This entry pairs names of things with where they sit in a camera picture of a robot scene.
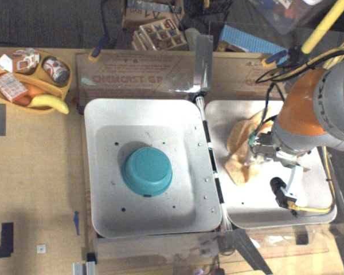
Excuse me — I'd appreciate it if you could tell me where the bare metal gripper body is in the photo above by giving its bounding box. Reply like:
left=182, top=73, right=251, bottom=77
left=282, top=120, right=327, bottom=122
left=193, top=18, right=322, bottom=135
left=249, top=131, right=279, bottom=163

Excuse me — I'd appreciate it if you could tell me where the tan toy bread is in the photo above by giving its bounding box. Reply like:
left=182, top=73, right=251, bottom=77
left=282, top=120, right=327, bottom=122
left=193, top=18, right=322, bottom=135
left=224, top=109, right=276, bottom=187

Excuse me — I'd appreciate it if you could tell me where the orange divided plate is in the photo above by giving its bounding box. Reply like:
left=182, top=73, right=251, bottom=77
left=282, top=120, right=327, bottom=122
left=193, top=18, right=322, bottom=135
left=0, top=48, right=73, bottom=115

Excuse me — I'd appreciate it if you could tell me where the yellow banana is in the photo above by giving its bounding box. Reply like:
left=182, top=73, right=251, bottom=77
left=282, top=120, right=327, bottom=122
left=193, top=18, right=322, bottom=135
left=26, top=94, right=70, bottom=115

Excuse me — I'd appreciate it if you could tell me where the white plastic tray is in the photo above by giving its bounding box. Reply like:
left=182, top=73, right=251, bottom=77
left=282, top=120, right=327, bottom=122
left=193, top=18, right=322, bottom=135
left=204, top=99, right=338, bottom=230
left=83, top=97, right=223, bottom=238

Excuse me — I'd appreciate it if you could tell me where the orange carrot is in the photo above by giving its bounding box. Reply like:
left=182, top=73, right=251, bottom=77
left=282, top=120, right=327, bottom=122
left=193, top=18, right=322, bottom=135
left=13, top=82, right=47, bottom=107

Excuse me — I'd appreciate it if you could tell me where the wooden grid game board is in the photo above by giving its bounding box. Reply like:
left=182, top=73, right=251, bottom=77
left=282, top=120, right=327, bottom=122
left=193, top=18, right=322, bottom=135
left=131, top=18, right=189, bottom=52

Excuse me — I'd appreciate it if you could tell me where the white and orange carton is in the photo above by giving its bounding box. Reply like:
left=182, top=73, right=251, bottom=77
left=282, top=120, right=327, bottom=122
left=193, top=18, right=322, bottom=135
left=0, top=48, right=41, bottom=74

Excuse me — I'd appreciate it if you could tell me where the red and white can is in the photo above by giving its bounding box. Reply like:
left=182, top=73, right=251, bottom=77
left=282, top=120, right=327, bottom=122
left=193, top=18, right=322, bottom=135
left=42, top=56, right=71, bottom=84

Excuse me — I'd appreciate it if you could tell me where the red and white packet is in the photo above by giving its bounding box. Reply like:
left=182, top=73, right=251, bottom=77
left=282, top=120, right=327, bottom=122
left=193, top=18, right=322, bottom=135
left=0, top=72, right=29, bottom=103

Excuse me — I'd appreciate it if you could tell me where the brown cardboard box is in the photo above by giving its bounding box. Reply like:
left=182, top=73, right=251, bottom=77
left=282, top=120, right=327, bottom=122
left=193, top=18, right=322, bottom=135
left=120, top=0, right=186, bottom=32

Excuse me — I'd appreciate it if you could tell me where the brown cardboard board, red print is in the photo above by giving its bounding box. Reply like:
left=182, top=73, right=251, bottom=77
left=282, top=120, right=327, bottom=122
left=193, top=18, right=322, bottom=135
left=75, top=49, right=331, bottom=259

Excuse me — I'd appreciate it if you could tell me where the teal bowl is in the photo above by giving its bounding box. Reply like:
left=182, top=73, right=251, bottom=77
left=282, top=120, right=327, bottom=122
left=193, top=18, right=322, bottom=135
left=120, top=146, right=174, bottom=198

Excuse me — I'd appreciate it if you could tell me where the black cylinder on white bracket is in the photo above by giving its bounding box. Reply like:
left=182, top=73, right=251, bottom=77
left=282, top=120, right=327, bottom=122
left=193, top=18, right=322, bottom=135
left=269, top=164, right=308, bottom=209

